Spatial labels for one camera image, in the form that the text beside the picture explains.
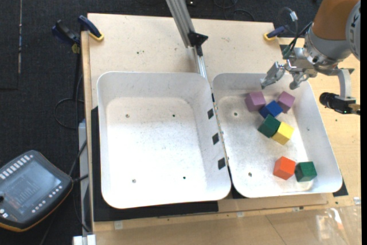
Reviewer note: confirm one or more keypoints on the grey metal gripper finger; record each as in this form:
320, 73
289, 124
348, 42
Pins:
298, 79
272, 74

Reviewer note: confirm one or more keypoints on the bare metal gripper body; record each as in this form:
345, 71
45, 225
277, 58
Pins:
302, 63

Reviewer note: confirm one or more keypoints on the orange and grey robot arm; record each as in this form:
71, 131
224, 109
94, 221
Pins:
335, 17

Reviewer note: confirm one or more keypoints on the purple cube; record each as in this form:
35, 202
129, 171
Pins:
255, 100
286, 100

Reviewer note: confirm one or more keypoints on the blue cube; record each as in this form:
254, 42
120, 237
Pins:
271, 109

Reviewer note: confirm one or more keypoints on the green cube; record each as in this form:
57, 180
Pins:
305, 171
268, 125

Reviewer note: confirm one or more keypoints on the yellow cube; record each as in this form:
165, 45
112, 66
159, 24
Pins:
284, 132

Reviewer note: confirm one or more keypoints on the thin black and white rod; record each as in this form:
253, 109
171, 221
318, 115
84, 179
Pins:
220, 129

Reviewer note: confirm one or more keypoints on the white plastic tray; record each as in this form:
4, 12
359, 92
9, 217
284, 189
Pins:
252, 152
155, 152

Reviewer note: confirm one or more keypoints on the orange cube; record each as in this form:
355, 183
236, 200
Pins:
284, 167

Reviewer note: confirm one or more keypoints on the pale wood board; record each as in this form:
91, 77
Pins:
143, 46

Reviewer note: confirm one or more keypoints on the black cylinder on white bracket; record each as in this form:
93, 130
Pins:
334, 101

